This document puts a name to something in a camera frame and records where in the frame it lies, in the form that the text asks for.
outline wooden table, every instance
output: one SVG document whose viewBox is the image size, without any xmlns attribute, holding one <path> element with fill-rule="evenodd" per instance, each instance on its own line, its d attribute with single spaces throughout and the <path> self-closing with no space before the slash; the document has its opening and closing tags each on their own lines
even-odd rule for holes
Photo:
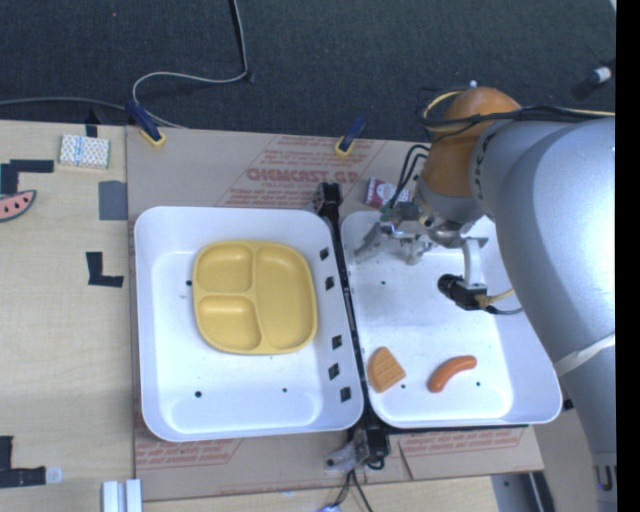
<svg viewBox="0 0 640 512">
<path fill-rule="evenodd" d="M 63 134 L 82 125 L 0 122 L 0 162 L 56 160 Z M 36 189 L 31 209 L 0 223 L 0 435 L 13 439 L 13 467 L 58 467 L 62 482 L 0 489 L 0 510 L 100 510 L 106 480 L 134 478 L 132 362 L 126 221 L 99 220 L 98 184 L 126 181 L 125 132 L 111 141 L 107 170 L 62 167 L 21 173 Z M 90 286 L 86 252 L 102 252 L 105 275 L 121 288 Z M 376 511 L 495 512 L 489 477 L 370 485 Z M 179 502 L 148 511 L 321 509 L 337 490 L 321 489 Z M 356 492 L 345 512 L 364 510 Z"/>
</svg>

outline pink watermelon slice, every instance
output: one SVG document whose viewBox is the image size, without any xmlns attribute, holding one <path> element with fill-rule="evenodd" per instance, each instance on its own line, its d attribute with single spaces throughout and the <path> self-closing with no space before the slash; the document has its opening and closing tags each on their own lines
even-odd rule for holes
<svg viewBox="0 0 640 512">
<path fill-rule="evenodd" d="M 26 212 L 36 198 L 35 190 L 25 190 L 9 196 L 0 196 L 0 222 L 15 219 Z"/>
</svg>

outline orange sausage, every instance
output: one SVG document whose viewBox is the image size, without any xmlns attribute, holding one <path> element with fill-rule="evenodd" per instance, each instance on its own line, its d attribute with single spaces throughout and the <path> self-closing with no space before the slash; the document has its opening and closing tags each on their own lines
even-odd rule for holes
<svg viewBox="0 0 640 512">
<path fill-rule="evenodd" d="M 471 370 L 478 364 L 474 356 L 458 356 L 442 363 L 429 378 L 427 387 L 432 393 L 439 393 L 449 379 L 463 370 Z"/>
</svg>

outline yellow divided dish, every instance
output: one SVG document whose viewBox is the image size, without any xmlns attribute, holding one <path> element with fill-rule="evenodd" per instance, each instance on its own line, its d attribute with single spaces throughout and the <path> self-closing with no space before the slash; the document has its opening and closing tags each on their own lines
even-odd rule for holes
<svg viewBox="0 0 640 512">
<path fill-rule="evenodd" d="M 237 354 L 280 354 L 316 334 L 311 271 L 297 250 L 274 242 L 233 240 L 202 249 L 193 268 L 200 334 Z"/>
</svg>

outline blue clip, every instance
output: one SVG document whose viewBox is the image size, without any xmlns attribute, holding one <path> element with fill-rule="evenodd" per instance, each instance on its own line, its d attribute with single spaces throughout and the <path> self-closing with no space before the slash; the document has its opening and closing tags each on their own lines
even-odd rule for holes
<svg viewBox="0 0 640 512">
<path fill-rule="evenodd" d="M 129 114 L 131 114 L 131 116 L 133 116 L 136 123 L 140 125 L 142 128 L 140 134 L 147 139 L 149 143 L 155 147 L 159 147 L 164 144 L 167 137 L 158 130 L 158 127 L 155 125 L 149 114 L 147 114 L 147 111 L 143 109 L 139 103 L 129 100 L 125 105 L 125 109 Z"/>
<path fill-rule="evenodd" d="M 349 131 L 338 139 L 336 146 L 333 148 L 335 155 L 340 158 L 347 157 L 353 148 L 353 141 L 362 135 L 366 126 L 367 120 L 363 116 L 358 116 Z"/>
</svg>

